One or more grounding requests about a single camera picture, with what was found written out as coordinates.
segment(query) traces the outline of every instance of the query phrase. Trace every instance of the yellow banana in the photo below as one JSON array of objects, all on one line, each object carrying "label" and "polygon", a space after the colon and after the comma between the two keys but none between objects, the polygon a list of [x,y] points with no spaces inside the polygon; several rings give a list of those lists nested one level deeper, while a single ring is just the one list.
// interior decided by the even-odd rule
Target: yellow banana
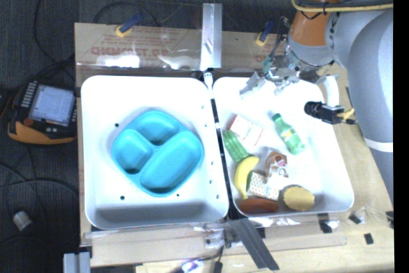
[{"label": "yellow banana", "polygon": [[240,191],[243,199],[247,199],[247,178],[252,169],[256,167],[259,162],[259,158],[256,156],[248,156],[238,163],[235,172],[235,186]]}]

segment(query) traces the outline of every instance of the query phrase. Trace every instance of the blue plate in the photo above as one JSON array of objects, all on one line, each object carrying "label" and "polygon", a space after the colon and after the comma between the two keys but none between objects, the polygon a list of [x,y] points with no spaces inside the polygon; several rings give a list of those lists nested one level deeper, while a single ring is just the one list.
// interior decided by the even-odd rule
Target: blue plate
[{"label": "blue plate", "polygon": [[202,163],[200,139],[165,112],[147,111],[132,120],[112,144],[112,158],[140,189],[165,197]]}]

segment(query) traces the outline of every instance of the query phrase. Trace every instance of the display screen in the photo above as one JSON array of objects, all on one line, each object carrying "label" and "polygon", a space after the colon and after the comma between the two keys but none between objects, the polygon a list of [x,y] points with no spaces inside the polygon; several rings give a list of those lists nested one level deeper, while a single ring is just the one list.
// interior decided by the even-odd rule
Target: display screen
[{"label": "display screen", "polygon": [[74,102],[73,91],[39,84],[29,118],[67,127]]}]

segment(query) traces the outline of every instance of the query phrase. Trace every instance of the green bottle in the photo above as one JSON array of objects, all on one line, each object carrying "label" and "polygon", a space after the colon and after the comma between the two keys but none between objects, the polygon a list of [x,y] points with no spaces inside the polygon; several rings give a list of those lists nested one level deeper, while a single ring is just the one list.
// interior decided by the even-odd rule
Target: green bottle
[{"label": "green bottle", "polygon": [[223,132],[223,143],[235,163],[239,163],[249,156],[233,131]]},{"label": "green bottle", "polygon": [[290,124],[282,120],[280,114],[273,115],[272,119],[277,133],[286,144],[290,153],[296,155],[305,150],[305,144],[301,141],[300,136]]}]

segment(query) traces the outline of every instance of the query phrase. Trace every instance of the green bottle cap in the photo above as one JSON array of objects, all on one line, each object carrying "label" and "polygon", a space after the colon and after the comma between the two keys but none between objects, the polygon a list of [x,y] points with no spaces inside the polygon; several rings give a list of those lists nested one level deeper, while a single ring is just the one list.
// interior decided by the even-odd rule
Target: green bottle cap
[{"label": "green bottle cap", "polygon": [[272,120],[273,121],[278,120],[280,117],[281,117],[281,114],[277,113],[277,114],[273,115]]}]

